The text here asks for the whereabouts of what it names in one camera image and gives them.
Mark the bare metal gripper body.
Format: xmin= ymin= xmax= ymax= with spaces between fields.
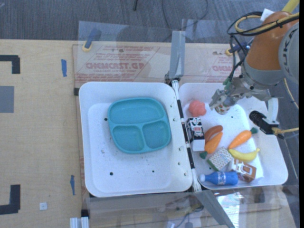
xmin=222 ymin=76 xmax=272 ymax=102

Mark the small dotted can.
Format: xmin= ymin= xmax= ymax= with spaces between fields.
xmin=215 ymin=104 xmax=231 ymax=115

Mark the pink lumpy toy food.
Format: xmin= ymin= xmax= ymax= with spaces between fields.
xmin=188 ymin=100 xmax=207 ymax=118

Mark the orange brown sausage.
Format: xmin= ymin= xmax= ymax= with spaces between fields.
xmin=204 ymin=124 xmax=224 ymax=143

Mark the cow print milk carton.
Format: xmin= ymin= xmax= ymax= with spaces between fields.
xmin=186 ymin=117 xmax=206 ymax=152

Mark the orange carrot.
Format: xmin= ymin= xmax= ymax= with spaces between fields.
xmin=199 ymin=131 xmax=224 ymax=160
xmin=228 ymin=127 xmax=259 ymax=150

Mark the thin black and white rod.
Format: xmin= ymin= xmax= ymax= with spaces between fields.
xmin=171 ymin=79 xmax=202 ymax=192

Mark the yellow banana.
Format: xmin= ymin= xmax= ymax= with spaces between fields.
xmin=228 ymin=148 xmax=261 ymax=162

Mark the green and orange patterned carton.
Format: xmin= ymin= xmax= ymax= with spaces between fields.
xmin=206 ymin=146 xmax=234 ymax=172

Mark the white plastic tray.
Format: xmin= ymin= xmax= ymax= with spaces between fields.
xmin=178 ymin=82 xmax=289 ymax=191
xmin=78 ymin=81 xmax=193 ymax=198

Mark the brown and white carton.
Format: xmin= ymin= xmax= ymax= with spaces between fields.
xmin=231 ymin=159 xmax=258 ymax=183

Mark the blue plastic bottle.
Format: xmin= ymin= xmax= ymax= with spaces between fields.
xmin=199 ymin=171 xmax=239 ymax=186

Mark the teal divided plate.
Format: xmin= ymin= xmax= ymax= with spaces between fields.
xmin=107 ymin=97 xmax=172 ymax=154

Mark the brown cardboard board red print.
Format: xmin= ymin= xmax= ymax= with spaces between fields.
xmin=72 ymin=41 xmax=283 ymax=219

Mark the black cylinder on white bracket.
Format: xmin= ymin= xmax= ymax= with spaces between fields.
xmin=248 ymin=97 xmax=280 ymax=135

